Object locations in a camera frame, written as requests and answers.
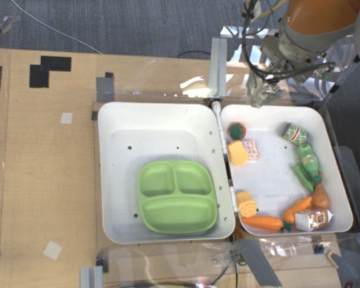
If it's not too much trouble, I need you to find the green divided plate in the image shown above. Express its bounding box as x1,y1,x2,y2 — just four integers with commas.
137,159,220,235

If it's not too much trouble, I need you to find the green and white can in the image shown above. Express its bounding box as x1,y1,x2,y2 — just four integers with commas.
281,122,308,145

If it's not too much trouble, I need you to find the white plastic tray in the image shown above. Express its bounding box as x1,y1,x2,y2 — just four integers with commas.
220,104,355,237
97,101,236,245

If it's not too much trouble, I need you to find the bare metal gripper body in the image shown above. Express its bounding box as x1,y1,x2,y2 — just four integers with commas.
259,34,325,84

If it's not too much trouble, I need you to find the green pea pod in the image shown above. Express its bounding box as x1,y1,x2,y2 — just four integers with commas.
293,164,315,193

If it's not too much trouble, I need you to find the white and orange carton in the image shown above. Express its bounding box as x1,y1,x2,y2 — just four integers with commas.
294,208,335,232

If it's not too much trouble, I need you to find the red tomato with green top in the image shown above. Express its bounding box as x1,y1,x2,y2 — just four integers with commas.
229,122,247,141

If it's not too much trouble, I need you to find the orange-brown pear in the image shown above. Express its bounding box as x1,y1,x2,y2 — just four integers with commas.
310,183,330,210

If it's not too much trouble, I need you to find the orange carrot with green end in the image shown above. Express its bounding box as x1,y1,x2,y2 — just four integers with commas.
241,215,293,232

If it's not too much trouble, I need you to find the green bottle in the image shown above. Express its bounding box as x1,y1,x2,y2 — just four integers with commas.
296,143,323,185

